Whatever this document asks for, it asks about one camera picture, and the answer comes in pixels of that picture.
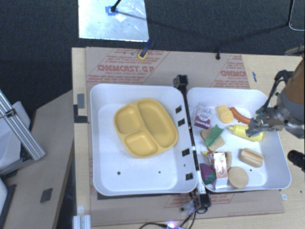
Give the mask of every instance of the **yellow bottle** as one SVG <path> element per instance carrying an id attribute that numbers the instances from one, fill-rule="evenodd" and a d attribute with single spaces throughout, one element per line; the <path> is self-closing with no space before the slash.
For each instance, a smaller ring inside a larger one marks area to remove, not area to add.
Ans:
<path id="1" fill-rule="evenodd" d="M 247 125 L 234 125 L 234 126 L 230 126 L 229 129 L 232 131 L 234 135 L 240 136 L 250 141 L 259 142 L 263 138 L 263 132 L 260 132 L 259 135 L 248 137 L 246 134 L 246 130 L 248 129 Z"/>

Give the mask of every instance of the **toy hot dog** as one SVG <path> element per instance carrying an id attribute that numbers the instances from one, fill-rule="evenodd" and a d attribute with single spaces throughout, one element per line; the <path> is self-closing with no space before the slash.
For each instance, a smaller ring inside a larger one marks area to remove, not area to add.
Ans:
<path id="1" fill-rule="evenodd" d="M 231 112 L 233 113 L 233 116 L 234 116 L 234 118 L 235 118 L 236 120 L 239 120 L 240 122 L 242 122 L 242 123 L 244 123 L 244 124 L 246 124 L 246 125 L 250 124 L 251 119 L 249 119 L 249 118 L 243 116 L 242 114 L 240 114 L 240 113 L 237 111 L 237 109 L 235 109 L 234 107 L 231 107 L 230 110 L 231 110 Z"/>

